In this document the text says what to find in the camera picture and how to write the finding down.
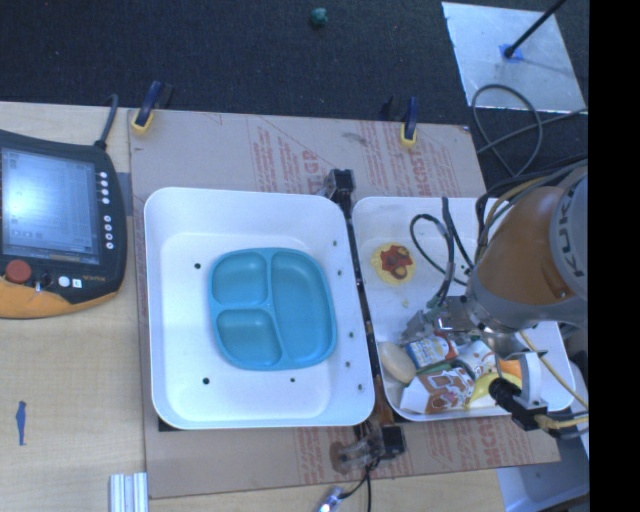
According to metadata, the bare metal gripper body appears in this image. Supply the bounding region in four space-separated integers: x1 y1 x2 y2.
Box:
430 294 485 343

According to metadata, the white cup with orange print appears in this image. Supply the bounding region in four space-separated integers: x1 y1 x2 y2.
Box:
455 339 497 382

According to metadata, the black cylinder on white bracket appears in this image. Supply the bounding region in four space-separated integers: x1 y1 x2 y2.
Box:
487 350 551 432

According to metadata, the brown cardboard board red print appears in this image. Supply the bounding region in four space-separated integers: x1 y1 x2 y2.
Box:
127 108 562 500

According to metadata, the yellow banana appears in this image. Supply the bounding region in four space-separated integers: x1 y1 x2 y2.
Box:
467 371 524 409

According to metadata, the white carton with orange print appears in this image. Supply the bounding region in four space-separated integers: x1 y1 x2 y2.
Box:
399 366 476 416

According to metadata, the yellow and red toy pizza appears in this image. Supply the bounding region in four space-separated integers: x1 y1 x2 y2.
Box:
370 241 418 288

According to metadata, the thin black and white rod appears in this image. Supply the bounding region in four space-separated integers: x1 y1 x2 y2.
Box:
341 198 387 427

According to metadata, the blue divided plate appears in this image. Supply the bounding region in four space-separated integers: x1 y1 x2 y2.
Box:
207 247 338 372

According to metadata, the black block with thin wires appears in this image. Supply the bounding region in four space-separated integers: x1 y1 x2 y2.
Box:
381 424 407 459
323 168 357 202

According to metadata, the white plastic tray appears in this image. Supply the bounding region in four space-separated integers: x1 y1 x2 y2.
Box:
143 186 376 431
351 195 576 423

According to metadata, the white blue and orange packet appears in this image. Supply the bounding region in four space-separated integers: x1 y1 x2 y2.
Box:
403 333 459 371

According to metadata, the beige oval biscuit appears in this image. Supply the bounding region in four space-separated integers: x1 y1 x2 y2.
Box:
377 341 418 385

